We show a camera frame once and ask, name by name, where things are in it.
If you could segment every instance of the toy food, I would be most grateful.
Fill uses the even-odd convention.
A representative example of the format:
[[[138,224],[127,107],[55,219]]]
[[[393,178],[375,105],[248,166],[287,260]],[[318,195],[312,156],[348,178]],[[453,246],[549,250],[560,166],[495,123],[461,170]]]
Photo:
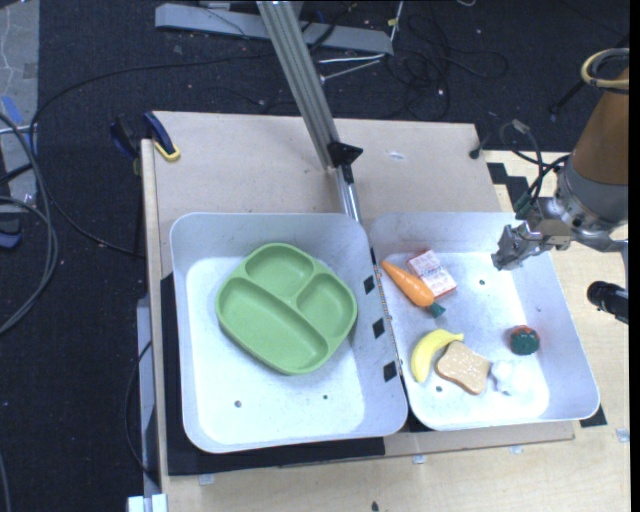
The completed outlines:
[[[407,267],[422,279],[436,299],[456,289],[456,282],[432,250],[407,260]]]
[[[383,261],[381,265],[396,286],[416,306],[429,308],[434,317],[438,317],[445,312],[442,306],[436,304],[433,292],[422,279],[388,261]]]
[[[519,356],[528,356],[540,348],[540,336],[526,325],[516,327],[511,332],[509,341],[511,351]]]
[[[496,390],[507,395],[522,395],[533,387],[531,372],[521,361],[496,361],[491,365]]]
[[[436,329],[423,336],[411,353],[411,373],[418,382],[424,382],[431,370],[431,359],[437,350],[453,341],[462,341],[463,334],[453,334],[445,329]]]
[[[458,384],[472,395],[479,395],[487,384],[491,362],[459,341],[452,342],[436,363],[443,379]]]

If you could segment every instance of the floor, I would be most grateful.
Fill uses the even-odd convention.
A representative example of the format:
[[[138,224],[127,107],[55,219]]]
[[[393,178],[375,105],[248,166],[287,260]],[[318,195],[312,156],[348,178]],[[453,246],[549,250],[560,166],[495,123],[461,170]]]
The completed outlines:
[[[29,123],[38,103],[39,16],[39,0],[16,1],[0,9],[0,107],[18,126]],[[2,155],[6,170],[27,161],[14,137],[2,138]],[[29,204],[35,202],[35,190],[31,173],[11,182],[12,196]]]

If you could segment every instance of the yellow clamp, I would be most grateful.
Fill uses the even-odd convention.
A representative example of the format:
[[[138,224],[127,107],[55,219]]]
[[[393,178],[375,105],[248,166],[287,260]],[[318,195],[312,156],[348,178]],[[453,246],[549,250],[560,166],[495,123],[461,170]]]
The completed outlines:
[[[178,158],[180,158],[180,150],[175,144],[173,145],[173,149],[175,149],[175,151],[171,154],[167,153],[164,148],[155,140],[153,141],[153,145],[158,150],[158,153],[162,155],[162,158],[164,158],[167,162],[175,162]]]

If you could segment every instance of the toy carrot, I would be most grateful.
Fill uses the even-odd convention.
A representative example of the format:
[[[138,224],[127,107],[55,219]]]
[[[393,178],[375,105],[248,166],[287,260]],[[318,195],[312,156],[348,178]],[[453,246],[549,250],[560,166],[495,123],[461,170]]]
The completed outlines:
[[[407,298],[416,306],[429,308],[434,317],[440,316],[446,310],[435,302],[435,297],[431,289],[419,277],[410,274],[400,267],[396,267],[388,261],[382,262],[382,268],[402,290]]]

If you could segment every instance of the toy banana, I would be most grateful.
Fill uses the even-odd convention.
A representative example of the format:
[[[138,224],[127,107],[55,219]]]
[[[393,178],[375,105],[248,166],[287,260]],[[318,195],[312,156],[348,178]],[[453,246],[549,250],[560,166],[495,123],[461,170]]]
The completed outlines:
[[[422,337],[411,354],[411,373],[415,379],[420,383],[427,380],[431,370],[431,359],[436,351],[452,341],[462,341],[463,339],[462,333],[453,334],[446,329],[436,329]]]

